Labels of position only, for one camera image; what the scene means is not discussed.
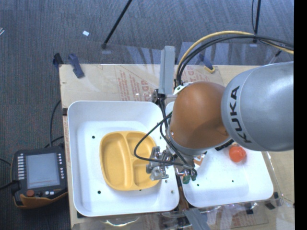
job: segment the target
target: table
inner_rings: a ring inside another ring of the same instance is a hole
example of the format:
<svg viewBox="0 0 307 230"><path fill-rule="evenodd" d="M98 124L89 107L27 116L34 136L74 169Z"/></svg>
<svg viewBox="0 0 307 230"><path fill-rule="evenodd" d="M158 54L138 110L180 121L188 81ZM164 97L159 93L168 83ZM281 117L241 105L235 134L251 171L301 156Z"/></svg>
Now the table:
<svg viewBox="0 0 307 230"><path fill-rule="evenodd" d="M63 108L63 125L65 137L65 151L67 164L68 191L72 190L71 163L67 108L78 100L108 100L108 101L149 101L150 94L159 86L159 65L111 65L111 64L81 64L85 77L78 79L71 65L59 66L60 90ZM188 81L213 81L226 86L237 74L257 66L215 66L214 74L208 73L200 66L187 66L182 79ZM272 165L276 177L276 191L279 197L271 202L254 204L254 219L248 215L225 217L231 212L230 206L220 209L214 208L215 224L211 229L227 229L242 227L241 229L291 229L294 227L294 151L270 152L268 164ZM117 217L78 217L73 205L72 194L69 193L71 227L73 229L91 229L104 225L110 227L110 221L134 221L134 216ZM159 229L155 219L158 215L142 215L133 224L138 229L146 229L148 224L152 229Z"/></svg>

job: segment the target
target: black pole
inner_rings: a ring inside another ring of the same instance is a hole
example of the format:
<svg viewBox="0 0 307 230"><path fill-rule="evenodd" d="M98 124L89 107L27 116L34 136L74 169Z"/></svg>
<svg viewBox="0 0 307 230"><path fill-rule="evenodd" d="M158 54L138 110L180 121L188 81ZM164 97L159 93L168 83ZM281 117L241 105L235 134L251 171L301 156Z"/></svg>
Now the black pole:
<svg viewBox="0 0 307 230"><path fill-rule="evenodd" d="M258 24L259 24L259 16L260 16L260 6L261 6L261 0L258 0L258 6L257 6L257 15L256 15L256 26L255 26L255 35L258 33Z"/></svg>
<svg viewBox="0 0 307 230"><path fill-rule="evenodd" d="M114 33L116 27L118 26L118 24L119 24L121 18L124 16L126 10L128 9L129 5L131 4L131 2L132 2L132 0L128 0L128 2L127 2L127 4L126 4L126 6L124 7L123 11L121 12L121 14L119 15L118 19L116 20L116 22L115 22L115 24L114 24L114 26L113 26L111 32L110 32L109 35L106 37L106 40L104 41L104 43L101 45L101 47L102 47L103 49L106 48L106 44L108 43L109 39L111 38L112 34Z"/></svg>

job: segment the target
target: wooden table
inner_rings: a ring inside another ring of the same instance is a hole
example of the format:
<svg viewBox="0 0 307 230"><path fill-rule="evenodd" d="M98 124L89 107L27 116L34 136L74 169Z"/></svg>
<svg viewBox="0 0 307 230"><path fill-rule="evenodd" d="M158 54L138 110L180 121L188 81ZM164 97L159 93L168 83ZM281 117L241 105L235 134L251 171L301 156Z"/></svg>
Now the wooden table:
<svg viewBox="0 0 307 230"><path fill-rule="evenodd" d="M66 110L70 104L79 100L149 101L151 93L159 86L159 65L84 64L81 67L85 77L78 79L74 75L71 65L59 66L69 192L72 191L72 175ZM216 66L215 73L211 74L201 66L187 66L182 79L192 82L200 80L212 81L226 86L234 76L254 67L257 66ZM275 187L280 193L279 201L276 202L281 203L283 207L277 207L277 209L272 210L268 209L268 207L259 207L261 211L264 211L265 221L262 223L245 222L244 224L241 223L241 225L238 223L237 227L243 226L240 229L276 229L278 227L278 229L289 230L291 229L289 227L294 226L294 207L292 207L294 203L294 151L270 152L268 155L271 157L268 163L272 163L276 176ZM91 226L98 222L102 224L101 220L106 219L103 217L77 217L72 193L69 193L69 203L71 227L75 226L74 229L86 229L85 227L83 228L85 224ZM216 222L219 221L219 223L212 226L212 230L222 229L223 224L225 225L223 218L218 219L218 217L218 214L216 214ZM142 222L140 223L139 229L142 229L142 226L146 224L154 224L154 219L150 219L147 215L142 221L143 224Z"/></svg>

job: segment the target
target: orange ball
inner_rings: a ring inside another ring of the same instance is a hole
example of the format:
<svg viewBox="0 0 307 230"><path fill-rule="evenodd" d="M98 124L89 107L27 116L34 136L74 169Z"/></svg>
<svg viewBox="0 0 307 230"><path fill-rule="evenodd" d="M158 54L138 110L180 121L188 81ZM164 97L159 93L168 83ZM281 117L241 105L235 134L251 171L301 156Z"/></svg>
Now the orange ball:
<svg viewBox="0 0 307 230"><path fill-rule="evenodd" d="M230 149L229 149L229 156L230 156L230 159L233 161L233 162L240 162L242 159L245 158L246 156L246 152L245 150L240 147L240 146L232 146Z"/></svg>

